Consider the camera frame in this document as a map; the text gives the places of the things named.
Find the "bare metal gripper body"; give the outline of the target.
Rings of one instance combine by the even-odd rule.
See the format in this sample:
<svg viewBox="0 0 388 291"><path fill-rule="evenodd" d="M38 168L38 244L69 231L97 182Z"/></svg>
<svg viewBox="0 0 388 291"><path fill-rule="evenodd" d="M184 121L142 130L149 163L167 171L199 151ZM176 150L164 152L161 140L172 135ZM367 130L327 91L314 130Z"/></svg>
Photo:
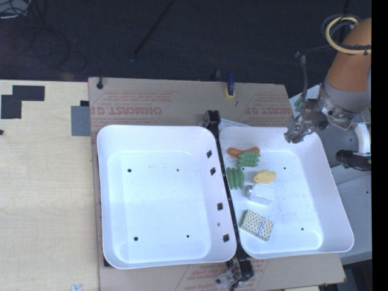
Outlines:
<svg viewBox="0 0 388 291"><path fill-rule="evenodd" d="M323 130L329 124L346 130L353 118L353 112L337 106L329 99L301 99L297 100L294 106L298 113L296 122L308 130Z"/></svg>

